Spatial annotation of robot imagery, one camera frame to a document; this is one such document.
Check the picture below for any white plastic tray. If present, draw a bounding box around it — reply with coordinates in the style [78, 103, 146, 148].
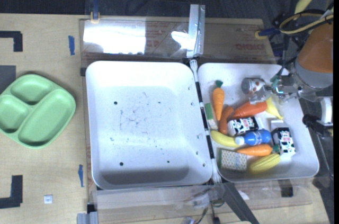
[197, 62, 320, 183]
[85, 60, 213, 190]

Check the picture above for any yellow banana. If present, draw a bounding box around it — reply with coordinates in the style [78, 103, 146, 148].
[210, 129, 241, 149]
[265, 96, 284, 121]

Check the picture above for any blue and white bottle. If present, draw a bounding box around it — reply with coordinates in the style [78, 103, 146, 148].
[234, 129, 273, 146]

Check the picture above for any large orange carrot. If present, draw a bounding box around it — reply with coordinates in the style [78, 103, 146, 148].
[232, 101, 269, 120]

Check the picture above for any orange carrot with green top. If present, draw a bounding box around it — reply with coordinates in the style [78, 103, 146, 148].
[212, 80, 226, 121]

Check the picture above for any silver can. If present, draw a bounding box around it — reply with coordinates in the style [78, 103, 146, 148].
[240, 77, 266, 95]

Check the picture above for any yellow corn cob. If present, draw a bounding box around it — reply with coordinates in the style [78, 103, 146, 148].
[248, 153, 281, 173]

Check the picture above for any green divided plate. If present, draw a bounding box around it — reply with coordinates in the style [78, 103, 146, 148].
[0, 74, 77, 150]

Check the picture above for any small orange carrot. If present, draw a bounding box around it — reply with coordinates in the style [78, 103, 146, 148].
[219, 105, 235, 136]

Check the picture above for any black cylinder on white bracket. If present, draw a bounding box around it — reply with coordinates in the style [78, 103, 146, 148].
[302, 96, 334, 137]

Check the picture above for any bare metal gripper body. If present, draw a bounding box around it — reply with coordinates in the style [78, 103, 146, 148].
[266, 75, 303, 102]

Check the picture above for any green and white patterned carton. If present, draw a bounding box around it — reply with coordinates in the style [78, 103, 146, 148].
[218, 149, 248, 172]

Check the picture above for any green and white packet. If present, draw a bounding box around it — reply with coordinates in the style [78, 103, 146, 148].
[203, 102, 219, 131]

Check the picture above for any thin black and white rod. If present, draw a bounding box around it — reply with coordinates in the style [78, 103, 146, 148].
[189, 58, 222, 184]

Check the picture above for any cow print milk carton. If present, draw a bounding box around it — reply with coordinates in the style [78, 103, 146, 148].
[270, 127, 296, 157]
[227, 116, 260, 137]

